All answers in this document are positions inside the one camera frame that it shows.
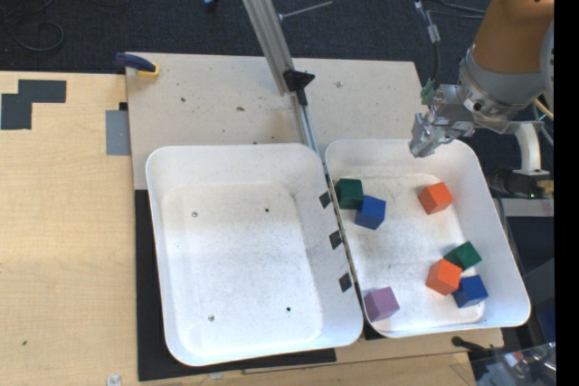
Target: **purple cube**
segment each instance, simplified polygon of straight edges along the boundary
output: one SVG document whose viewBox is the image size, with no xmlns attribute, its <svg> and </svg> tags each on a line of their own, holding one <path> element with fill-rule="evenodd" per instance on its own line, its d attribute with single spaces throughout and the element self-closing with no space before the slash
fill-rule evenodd
<svg viewBox="0 0 579 386">
<path fill-rule="evenodd" d="M 377 322 L 400 310 L 391 287 L 371 291 L 364 296 L 365 311 L 370 322 Z"/>
</svg>

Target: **green cube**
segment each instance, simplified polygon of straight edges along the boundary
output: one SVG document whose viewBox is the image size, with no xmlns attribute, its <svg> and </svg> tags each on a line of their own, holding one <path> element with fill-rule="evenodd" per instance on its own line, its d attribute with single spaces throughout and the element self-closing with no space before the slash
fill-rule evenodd
<svg viewBox="0 0 579 386">
<path fill-rule="evenodd" d="M 340 179 L 336 186 L 337 204 L 342 209 L 358 209 L 364 201 L 362 181 L 358 179 Z"/>
<path fill-rule="evenodd" d="M 444 258 L 452 262 L 452 264 L 459 266 L 462 270 L 466 270 L 482 261 L 482 257 L 470 241 L 462 243 L 452 251 L 447 252 Z"/>
</svg>

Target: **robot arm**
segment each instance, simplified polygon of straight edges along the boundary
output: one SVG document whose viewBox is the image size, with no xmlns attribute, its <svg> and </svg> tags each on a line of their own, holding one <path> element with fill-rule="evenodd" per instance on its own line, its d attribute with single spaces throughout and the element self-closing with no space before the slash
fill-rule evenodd
<svg viewBox="0 0 579 386">
<path fill-rule="evenodd" d="M 541 94 L 553 111 L 554 10 L 555 0 L 490 1 L 460 63 L 457 83 L 429 80 L 422 90 L 422 103 L 429 108 L 415 116 L 410 141 L 414 156 L 431 155 L 437 146 L 470 137 L 483 127 L 515 134 L 523 156 L 521 172 L 545 176 L 536 157 L 536 132 L 543 123 L 514 118 Z M 433 43 L 440 40 L 430 27 L 429 33 Z"/>
</svg>

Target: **metal bracket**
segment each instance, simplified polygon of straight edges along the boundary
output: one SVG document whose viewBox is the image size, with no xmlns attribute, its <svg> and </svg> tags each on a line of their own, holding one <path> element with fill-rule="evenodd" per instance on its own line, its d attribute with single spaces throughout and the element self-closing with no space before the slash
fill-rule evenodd
<svg viewBox="0 0 579 386">
<path fill-rule="evenodd" d="M 120 375 L 113 374 L 107 377 L 107 386 L 121 386 Z"/>
<path fill-rule="evenodd" d="M 521 174 L 534 175 L 543 180 L 547 171 L 541 169 L 541 146 L 536 134 L 538 124 L 536 121 L 521 122 L 515 130 L 515 137 L 521 149 Z"/>
<path fill-rule="evenodd" d="M 296 92 L 300 105 L 308 105 L 308 99 L 306 98 L 304 89 L 315 78 L 316 76 L 313 74 L 303 71 L 287 70 L 283 73 L 283 79 L 286 81 L 288 90 L 290 92 Z"/>
</svg>

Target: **orange cube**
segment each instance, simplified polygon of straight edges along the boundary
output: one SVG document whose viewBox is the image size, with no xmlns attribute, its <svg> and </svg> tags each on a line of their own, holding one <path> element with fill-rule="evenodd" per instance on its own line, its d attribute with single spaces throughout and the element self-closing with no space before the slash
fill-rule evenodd
<svg viewBox="0 0 579 386">
<path fill-rule="evenodd" d="M 446 259 L 440 259 L 431 265 L 426 278 L 426 286 L 438 291 L 441 295 L 449 295 L 459 289 L 462 268 Z"/>
<path fill-rule="evenodd" d="M 418 199 L 427 214 L 443 211 L 454 201 L 444 182 L 425 187 L 418 195 Z"/>
</svg>

